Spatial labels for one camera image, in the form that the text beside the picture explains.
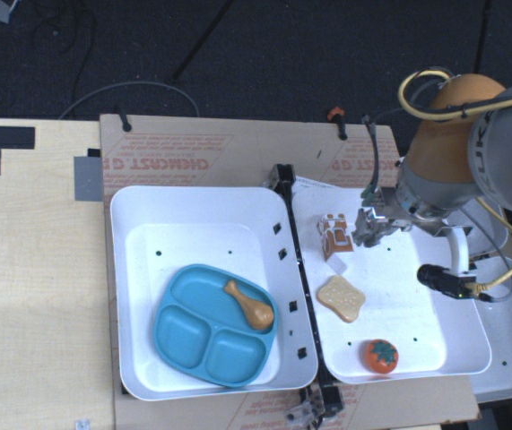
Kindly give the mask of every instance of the tomato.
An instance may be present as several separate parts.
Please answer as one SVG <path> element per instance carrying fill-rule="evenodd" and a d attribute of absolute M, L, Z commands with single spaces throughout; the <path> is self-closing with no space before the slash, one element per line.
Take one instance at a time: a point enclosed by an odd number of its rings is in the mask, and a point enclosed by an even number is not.
<path fill-rule="evenodd" d="M 365 363 L 376 373 L 391 373 L 397 366 L 399 354 L 393 344 L 387 340 L 372 340 L 363 353 Z"/>

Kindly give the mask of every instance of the bread slice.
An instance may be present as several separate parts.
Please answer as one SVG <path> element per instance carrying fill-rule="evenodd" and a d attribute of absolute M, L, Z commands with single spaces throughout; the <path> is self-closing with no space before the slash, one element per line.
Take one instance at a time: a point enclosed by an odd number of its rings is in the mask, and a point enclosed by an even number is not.
<path fill-rule="evenodd" d="M 333 310 L 344 322 L 351 323 L 359 317 L 365 295 L 346 278 L 334 275 L 318 290 L 317 301 Z"/>

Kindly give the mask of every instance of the white plastic tray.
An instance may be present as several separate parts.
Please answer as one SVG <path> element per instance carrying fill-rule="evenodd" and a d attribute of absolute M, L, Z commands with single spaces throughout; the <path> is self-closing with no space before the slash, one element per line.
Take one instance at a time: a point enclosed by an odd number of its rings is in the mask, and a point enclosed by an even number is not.
<path fill-rule="evenodd" d="M 342 213 L 349 232 L 361 189 L 308 187 L 297 191 L 293 210 L 327 369 L 344 383 L 369 383 L 448 374 L 476 374 L 490 364 L 489 341 L 473 300 L 454 300 L 424 287 L 424 263 L 451 265 L 447 240 L 420 229 L 395 232 L 372 248 L 354 246 L 342 274 L 366 296 L 357 320 L 342 321 L 316 298 L 336 272 L 325 262 L 317 222 Z M 374 374 L 361 362 L 365 344 L 385 339 L 399 352 L 396 369 Z"/>
<path fill-rule="evenodd" d="M 282 198 L 257 187 L 129 186 L 110 205 L 117 284 L 120 375 L 140 400 L 298 389 L 317 374 L 317 354 Z M 152 325 L 182 267 L 204 264 L 264 288 L 278 308 L 261 374 L 226 388 L 182 373 L 154 349 Z"/>

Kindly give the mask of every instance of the black connector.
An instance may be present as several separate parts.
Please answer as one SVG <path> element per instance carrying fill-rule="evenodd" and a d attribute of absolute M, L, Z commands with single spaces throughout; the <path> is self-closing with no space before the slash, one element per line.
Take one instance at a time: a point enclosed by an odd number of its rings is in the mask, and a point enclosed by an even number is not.
<path fill-rule="evenodd" d="M 440 291 L 448 297 L 455 299 L 474 297 L 471 289 L 465 284 L 474 283 L 475 276 L 457 277 L 446 271 L 447 268 L 435 264 L 423 264 L 417 271 L 417 280 L 426 287 Z"/>

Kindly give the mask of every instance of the blue plate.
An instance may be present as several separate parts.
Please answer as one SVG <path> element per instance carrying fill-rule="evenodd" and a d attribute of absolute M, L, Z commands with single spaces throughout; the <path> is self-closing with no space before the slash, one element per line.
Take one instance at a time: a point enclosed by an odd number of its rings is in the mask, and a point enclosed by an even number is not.
<path fill-rule="evenodd" d="M 247 297 L 273 309 L 273 323 L 254 330 L 236 299 L 223 287 L 235 280 Z M 160 357 L 174 368 L 211 383 L 241 387 L 261 373 L 277 327 L 272 297 L 255 283 L 230 272 L 191 264 L 169 282 L 153 326 Z"/>

